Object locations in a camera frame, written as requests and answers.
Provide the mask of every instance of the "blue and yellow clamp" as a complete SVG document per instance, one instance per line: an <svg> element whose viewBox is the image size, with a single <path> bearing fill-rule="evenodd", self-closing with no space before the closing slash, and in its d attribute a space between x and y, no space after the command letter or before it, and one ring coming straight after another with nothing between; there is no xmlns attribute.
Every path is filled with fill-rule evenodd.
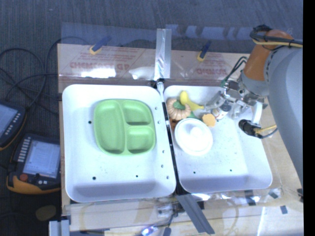
<svg viewBox="0 0 315 236"><path fill-rule="evenodd" d="M92 55L95 55L102 50L103 45L107 45L107 43L111 40L112 38L110 36L105 36L103 37L100 41L98 41L95 45L90 47L90 53Z"/></svg>
<svg viewBox="0 0 315 236"><path fill-rule="evenodd" d="M197 56L197 60L200 61L200 62L203 62L206 58L206 53L209 49L211 45L211 41L208 40L208 42L201 48L200 52L198 53L198 56Z"/></svg>

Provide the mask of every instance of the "green plate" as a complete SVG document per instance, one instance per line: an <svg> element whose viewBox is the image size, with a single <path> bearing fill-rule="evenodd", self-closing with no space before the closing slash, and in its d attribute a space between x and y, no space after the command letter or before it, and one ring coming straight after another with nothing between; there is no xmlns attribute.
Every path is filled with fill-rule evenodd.
<svg viewBox="0 0 315 236"><path fill-rule="evenodd" d="M94 133L99 148L112 155L146 153L156 144L151 110L138 100L99 102L94 110Z"/></svg>

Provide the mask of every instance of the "white tray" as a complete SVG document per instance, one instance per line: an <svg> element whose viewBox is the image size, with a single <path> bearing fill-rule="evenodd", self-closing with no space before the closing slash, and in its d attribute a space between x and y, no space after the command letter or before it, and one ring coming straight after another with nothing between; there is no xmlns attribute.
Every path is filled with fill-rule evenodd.
<svg viewBox="0 0 315 236"><path fill-rule="evenodd" d="M219 91L220 87L169 86L164 98L179 99L180 93L188 92L192 102L204 105ZM194 114L202 117L204 110ZM172 139L182 187L191 193L211 193L232 190L267 188L272 182L272 173L259 138L246 135L239 127L241 119L252 119L251 109L239 119L229 114L210 128L213 145L204 155L195 156L185 153L176 143L174 132Z"/></svg>
<svg viewBox="0 0 315 236"><path fill-rule="evenodd" d="M156 127L156 145L143 154L109 155L94 136L95 105L104 99L145 102ZM76 202L171 195L175 173L159 93L145 86L71 85L63 91L65 190Z"/></svg>

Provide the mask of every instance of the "gray floor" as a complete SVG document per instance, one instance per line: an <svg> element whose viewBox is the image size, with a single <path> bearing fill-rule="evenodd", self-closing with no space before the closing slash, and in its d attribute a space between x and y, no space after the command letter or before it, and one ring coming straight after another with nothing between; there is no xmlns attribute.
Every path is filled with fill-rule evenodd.
<svg viewBox="0 0 315 236"><path fill-rule="evenodd" d="M16 89L7 95L11 88L6 82L8 75L18 81L38 73L57 73L53 44L69 34L86 36L77 27L82 24L147 30L171 28L177 34L173 48L194 51L200 48L198 36L203 32L212 40L212 52L250 53L254 44L249 33L261 24L303 39L303 0L0 0L0 9L0 99L7 96L7 100L22 106L28 106L32 100ZM80 40L72 39L71 43ZM137 45L146 48L151 43L142 41ZM33 54L26 50L6 51L8 48L23 48ZM47 63L46 69L36 57ZM23 85L39 90L42 79L36 77ZM33 108L26 131L58 137L56 76L47 77L44 92L53 99L40 97L40 106ZM0 152L0 235L47 236L48 221L38 221L35 211L53 204L60 212L60 194L10 193L5 185L5 168L13 150L14 145Z"/></svg>

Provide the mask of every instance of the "black device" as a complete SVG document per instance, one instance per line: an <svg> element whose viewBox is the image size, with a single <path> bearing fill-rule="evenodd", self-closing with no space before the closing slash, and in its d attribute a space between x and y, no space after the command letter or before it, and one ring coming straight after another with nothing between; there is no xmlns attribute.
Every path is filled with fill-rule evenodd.
<svg viewBox="0 0 315 236"><path fill-rule="evenodd" d="M25 108L0 100L0 150L14 141L22 130L25 120Z"/></svg>
<svg viewBox="0 0 315 236"><path fill-rule="evenodd" d="M60 190L60 142L26 133L8 167L7 187L22 194L46 194Z"/></svg>

